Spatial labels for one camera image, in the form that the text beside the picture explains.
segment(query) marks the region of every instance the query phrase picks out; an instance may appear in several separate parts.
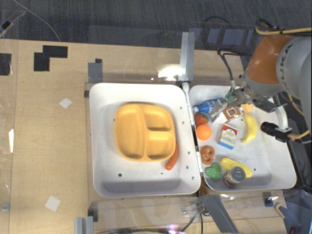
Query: toy donut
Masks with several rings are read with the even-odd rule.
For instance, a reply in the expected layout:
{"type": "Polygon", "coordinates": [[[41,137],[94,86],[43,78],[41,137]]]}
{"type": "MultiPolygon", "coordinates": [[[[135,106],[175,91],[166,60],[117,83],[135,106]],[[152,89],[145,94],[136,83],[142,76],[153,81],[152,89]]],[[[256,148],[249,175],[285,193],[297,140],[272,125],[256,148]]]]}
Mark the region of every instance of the toy donut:
{"type": "Polygon", "coordinates": [[[204,146],[200,151],[201,161],[205,165],[211,165],[213,157],[215,156],[215,150],[211,146],[204,146]]]}

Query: tin can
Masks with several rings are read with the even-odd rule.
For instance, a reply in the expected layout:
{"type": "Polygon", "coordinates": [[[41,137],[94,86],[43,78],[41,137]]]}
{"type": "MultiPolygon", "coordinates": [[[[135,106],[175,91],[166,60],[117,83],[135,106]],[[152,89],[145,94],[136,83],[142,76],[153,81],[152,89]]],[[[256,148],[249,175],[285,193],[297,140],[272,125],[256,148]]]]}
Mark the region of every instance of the tin can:
{"type": "Polygon", "coordinates": [[[224,183],[229,186],[233,187],[240,182],[244,181],[246,178],[246,174],[244,170],[238,166],[232,168],[230,171],[228,171],[224,176],[223,176],[223,181],[224,183]]]}

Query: banana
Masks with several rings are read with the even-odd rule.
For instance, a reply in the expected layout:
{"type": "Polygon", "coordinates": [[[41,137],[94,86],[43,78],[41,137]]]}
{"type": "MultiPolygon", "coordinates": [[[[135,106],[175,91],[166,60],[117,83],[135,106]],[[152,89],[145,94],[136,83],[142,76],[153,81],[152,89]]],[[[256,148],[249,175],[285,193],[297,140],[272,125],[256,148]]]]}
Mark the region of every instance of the banana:
{"type": "Polygon", "coordinates": [[[253,140],[257,136],[258,132],[258,124],[253,116],[251,116],[250,114],[245,114],[245,120],[248,125],[248,131],[245,139],[243,140],[244,144],[246,144],[246,142],[250,140],[253,140]]]}

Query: toy sausage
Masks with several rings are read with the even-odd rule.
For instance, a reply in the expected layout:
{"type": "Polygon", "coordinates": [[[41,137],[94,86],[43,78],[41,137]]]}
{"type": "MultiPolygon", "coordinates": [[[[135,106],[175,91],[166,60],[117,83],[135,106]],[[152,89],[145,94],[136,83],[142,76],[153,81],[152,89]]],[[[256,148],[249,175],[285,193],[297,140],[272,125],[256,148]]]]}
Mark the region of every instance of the toy sausage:
{"type": "Polygon", "coordinates": [[[167,164],[165,165],[166,170],[170,171],[176,164],[177,158],[179,157],[179,145],[175,143],[175,152],[172,154],[167,164]]]}
{"type": "Polygon", "coordinates": [[[204,146],[200,151],[201,161],[205,165],[211,165],[213,157],[215,156],[215,150],[211,146],[204,146]]]}

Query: white tape square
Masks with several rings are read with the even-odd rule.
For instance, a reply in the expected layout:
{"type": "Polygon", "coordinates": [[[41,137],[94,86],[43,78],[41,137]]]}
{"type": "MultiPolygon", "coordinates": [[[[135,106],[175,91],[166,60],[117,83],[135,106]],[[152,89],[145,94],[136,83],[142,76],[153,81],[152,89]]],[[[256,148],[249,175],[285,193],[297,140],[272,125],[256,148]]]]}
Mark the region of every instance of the white tape square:
{"type": "Polygon", "coordinates": [[[58,200],[56,197],[50,196],[45,204],[45,207],[53,212],[56,212],[59,207],[59,204],[60,200],[58,200]]]}
{"type": "Polygon", "coordinates": [[[69,99],[69,98],[65,98],[64,100],[62,100],[59,104],[63,107],[63,108],[68,108],[70,104],[72,104],[73,102],[69,99]]]}

